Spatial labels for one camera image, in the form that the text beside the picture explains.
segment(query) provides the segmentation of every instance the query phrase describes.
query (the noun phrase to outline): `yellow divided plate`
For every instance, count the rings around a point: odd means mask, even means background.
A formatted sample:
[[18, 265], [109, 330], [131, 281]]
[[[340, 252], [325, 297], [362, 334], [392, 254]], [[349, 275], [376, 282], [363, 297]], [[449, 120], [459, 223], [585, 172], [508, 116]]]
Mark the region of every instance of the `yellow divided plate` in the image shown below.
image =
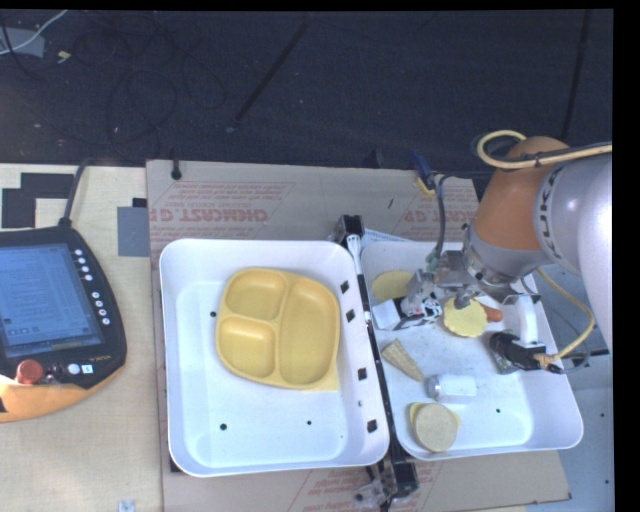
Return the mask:
[[340, 306], [322, 283], [283, 270], [247, 268], [227, 282], [216, 351], [233, 373], [297, 389], [338, 388]]

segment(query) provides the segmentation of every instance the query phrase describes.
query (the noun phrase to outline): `dark floor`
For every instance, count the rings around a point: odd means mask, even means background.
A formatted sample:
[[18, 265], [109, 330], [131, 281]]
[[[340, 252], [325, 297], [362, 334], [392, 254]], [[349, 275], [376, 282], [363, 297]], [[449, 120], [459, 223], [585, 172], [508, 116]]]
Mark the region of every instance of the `dark floor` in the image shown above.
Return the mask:
[[612, 139], [613, 9], [69, 10], [18, 48], [61, 12], [1, 11], [0, 162], [407, 168], [416, 150], [470, 173], [493, 130]]

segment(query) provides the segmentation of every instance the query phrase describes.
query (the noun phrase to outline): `yellow circular object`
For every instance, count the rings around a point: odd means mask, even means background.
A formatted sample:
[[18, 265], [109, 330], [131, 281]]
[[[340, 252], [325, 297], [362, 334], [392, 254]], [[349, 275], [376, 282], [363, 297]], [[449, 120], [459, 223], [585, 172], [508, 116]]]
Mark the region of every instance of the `yellow circular object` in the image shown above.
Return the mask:
[[487, 326], [487, 313], [482, 305], [472, 300], [467, 307], [457, 309], [455, 297], [451, 297], [444, 304], [442, 320], [444, 326], [459, 336], [480, 336]]
[[412, 414], [411, 427], [416, 441], [432, 452], [451, 448], [458, 437], [459, 426], [458, 415], [437, 402], [417, 404]]
[[408, 270], [390, 270], [379, 274], [371, 284], [376, 299], [384, 302], [389, 299], [407, 296], [407, 283], [413, 274]]

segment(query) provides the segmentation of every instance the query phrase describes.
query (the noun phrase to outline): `red object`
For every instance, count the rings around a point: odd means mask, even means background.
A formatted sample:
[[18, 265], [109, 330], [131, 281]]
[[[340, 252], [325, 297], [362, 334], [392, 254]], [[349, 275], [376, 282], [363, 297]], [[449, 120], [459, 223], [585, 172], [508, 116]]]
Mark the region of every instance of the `red object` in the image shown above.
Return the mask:
[[42, 365], [33, 359], [25, 359], [16, 369], [16, 380], [20, 384], [35, 384], [43, 375]]

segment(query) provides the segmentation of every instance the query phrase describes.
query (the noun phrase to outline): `white cable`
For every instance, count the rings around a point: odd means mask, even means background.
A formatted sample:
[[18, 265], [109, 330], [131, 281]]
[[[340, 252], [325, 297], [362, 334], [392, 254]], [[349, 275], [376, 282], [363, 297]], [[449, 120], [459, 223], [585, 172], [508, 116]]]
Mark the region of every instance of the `white cable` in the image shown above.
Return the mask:
[[[26, 41], [23, 41], [22, 43], [20, 43], [18, 46], [12, 46], [11, 48], [13, 48], [13, 51], [16, 50], [20, 50], [21, 48], [24, 48], [25, 46], [33, 43], [33, 41], [36, 40], [36, 38], [42, 34], [42, 32], [44, 31], [44, 29], [46, 29], [49, 25], [51, 25], [54, 21], [58, 21], [60, 18], [62, 18], [65, 14], [67, 14], [67, 12], [69, 11], [69, 9], [65, 9], [63, 11], [60, 11], [58, 14], [56, 14], [53, 18], [51, 18], [49, 21], [47, 21], [44, 25], [42, 25], [37, 32], [35, 32], [29, 39], [27, 39]], [[5, 41], [7, 48], [9, 47], [10, 41]], [[6, 55], [7, 53], [10, 53], [11, 50], [7, 49], [7, 50], [2, 50], [0, 51], [0, 55]]]

